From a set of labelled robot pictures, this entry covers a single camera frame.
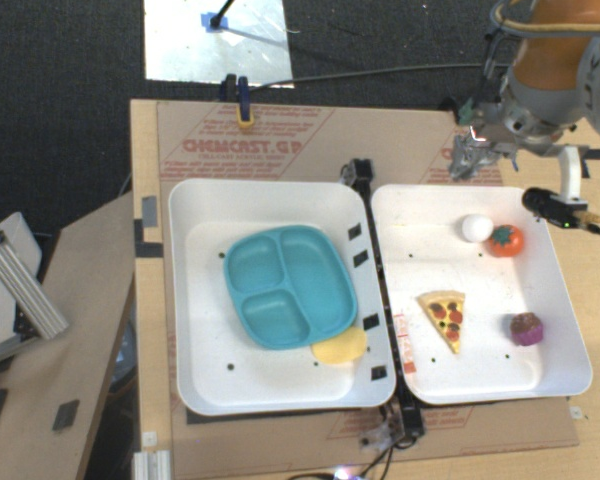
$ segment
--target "black carpet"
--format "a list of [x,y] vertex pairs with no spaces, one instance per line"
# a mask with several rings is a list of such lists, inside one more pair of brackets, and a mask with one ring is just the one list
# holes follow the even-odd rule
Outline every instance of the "black carpet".
[[[497,0],[283,0],[295,76],[481,62]],[[144,78],[143,0],[0,0],[0,219],[48,233],[115,198],[130,170],[129,100],[211,100]],[[479,70],[311,83],[268,103],[436,108]]]

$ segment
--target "toy tomato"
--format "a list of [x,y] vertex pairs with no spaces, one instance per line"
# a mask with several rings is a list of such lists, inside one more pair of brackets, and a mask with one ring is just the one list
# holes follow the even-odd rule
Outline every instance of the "toy tomato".
[[498,226],[489,238],[489,247],[495,256],[515,256],[524,247],[524,235],[515,226]]

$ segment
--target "egg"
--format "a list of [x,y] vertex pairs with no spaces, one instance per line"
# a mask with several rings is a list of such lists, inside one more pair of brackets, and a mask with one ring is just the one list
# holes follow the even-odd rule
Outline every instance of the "egg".
[[462,221],[462,234],[468,242],[484,242],[493,233],[493,221],[486,215],[467,215]]

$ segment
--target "teal plate compartment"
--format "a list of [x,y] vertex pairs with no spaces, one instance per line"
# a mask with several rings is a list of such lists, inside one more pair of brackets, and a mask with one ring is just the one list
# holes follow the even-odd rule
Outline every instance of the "teal plate compartment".
[[251,338],[270,349],[326,340],[347,329],[357,301],[329,238],[310,226],[250,235],[229,249],[227,288]]

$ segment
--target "toy pizza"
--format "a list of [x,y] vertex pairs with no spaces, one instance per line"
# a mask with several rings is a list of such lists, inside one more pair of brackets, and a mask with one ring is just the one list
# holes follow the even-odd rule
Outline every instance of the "toy pizza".
[[418,303],[454,354],[460,351],[464,293],[446,290],[420,295]]

